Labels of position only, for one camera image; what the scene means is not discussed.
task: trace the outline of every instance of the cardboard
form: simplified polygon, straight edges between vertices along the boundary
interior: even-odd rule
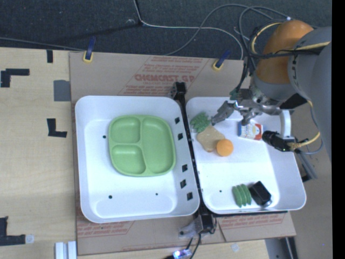
[[[85,63],[82,57],[82,52],[70,52],[78,254],[185,247],[190,239],[179,238],[178,229],[192,222],[193,216],[97,224],[82,215],[74,107],[87,95],[169,97],[175,81],[186,83],[186,101],[227,97],[240,81],[243,62],[226,60],[223,68],[215,71],[212,65],[216,59],[207,58],[94,53],[92,62]],[[247,79],[242,86],[248,85]],[[295,235],[289,213],[221,217],[217,222],[216,232],[204,237],[201,244]]]

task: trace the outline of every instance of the robotic hand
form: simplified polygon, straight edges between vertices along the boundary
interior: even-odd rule
[[[256,53],[254,45],[257,37],[273,25],[278,27],[263,54]],[[260,58],[252,72],[250,86],[248,89],[240,88],[249,72],[245,60],[241,82],[230,92],[232,102],[223,103],[211,118],[212,124],[225,120],[235,110],[243,116],[243,126],[262,113],[286,117],[286,110],[308,101],[332,161],[332,27],[314,29],[297,20],[270,23],[254,34],[249,47],[251,56]],[[291,139],[290,132],[283,132],[283,127],[280,134],[265,132],[263,140],[281,151],[292,151],[298,147],[288,143],[294,139]]]

